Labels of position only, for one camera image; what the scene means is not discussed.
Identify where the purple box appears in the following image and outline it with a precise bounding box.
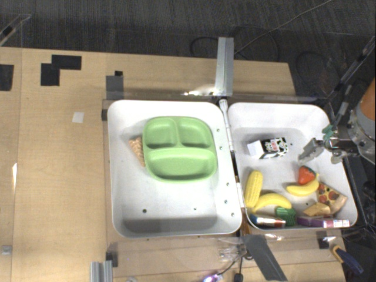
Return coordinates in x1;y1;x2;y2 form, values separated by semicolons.
296;216;351;229

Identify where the green divided plate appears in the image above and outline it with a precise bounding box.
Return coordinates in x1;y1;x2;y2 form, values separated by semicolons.
142;116;219;183

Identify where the yellow corn cob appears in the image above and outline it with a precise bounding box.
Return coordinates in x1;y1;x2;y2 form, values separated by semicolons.
244;170;264;209

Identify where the pale wood board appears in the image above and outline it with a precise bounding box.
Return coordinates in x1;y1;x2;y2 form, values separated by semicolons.
102;52;349;282

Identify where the black and white milk carton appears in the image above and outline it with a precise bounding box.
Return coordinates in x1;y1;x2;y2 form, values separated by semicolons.
246;137;288;160

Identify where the small yellow banana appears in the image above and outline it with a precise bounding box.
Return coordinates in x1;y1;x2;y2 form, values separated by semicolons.
286;177;320;197

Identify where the red strawberry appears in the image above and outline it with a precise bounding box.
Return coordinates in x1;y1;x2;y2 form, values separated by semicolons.
297;165;320;186

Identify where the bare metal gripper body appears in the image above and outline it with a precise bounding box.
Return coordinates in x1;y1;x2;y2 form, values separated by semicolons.
323;127;368;163

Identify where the white plastic tray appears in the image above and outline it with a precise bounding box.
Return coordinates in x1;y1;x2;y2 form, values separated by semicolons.
227;102;359;231
106;99;243;239

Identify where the tan waffle biscuit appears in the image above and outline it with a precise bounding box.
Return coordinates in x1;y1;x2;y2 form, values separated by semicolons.
127;136;147;168

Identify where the large yellow banana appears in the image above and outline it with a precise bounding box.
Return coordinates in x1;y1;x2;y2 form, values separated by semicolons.
251;192;293;214

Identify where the yellow cheese wedge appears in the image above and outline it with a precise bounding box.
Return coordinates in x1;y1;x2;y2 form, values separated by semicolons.
302;202;333;218

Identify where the pizza slice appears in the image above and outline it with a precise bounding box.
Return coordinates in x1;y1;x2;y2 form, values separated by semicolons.
316;181;348;216

